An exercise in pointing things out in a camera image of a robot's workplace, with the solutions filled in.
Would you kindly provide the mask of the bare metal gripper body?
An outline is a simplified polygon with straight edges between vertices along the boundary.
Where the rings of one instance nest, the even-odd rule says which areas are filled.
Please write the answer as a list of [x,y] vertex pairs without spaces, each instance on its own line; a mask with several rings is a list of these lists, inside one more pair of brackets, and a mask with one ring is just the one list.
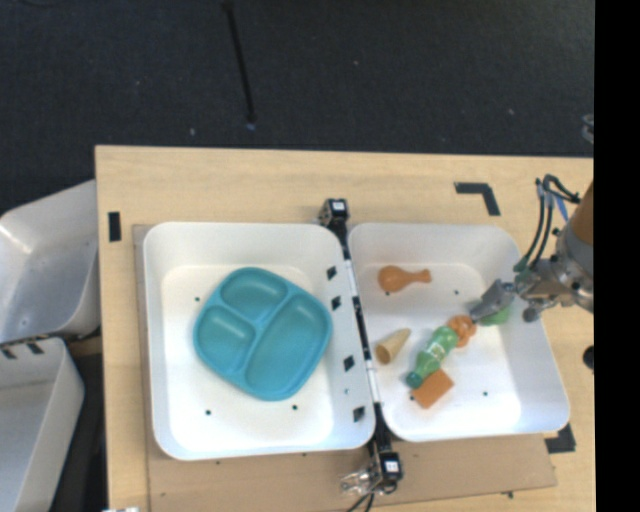
[[560,256],[526,266],[515,277],[515,290],[527,302],[522,313],[525,322],[540,319],[550,308],[578,306],[594,312],[593,276],[579,264]]

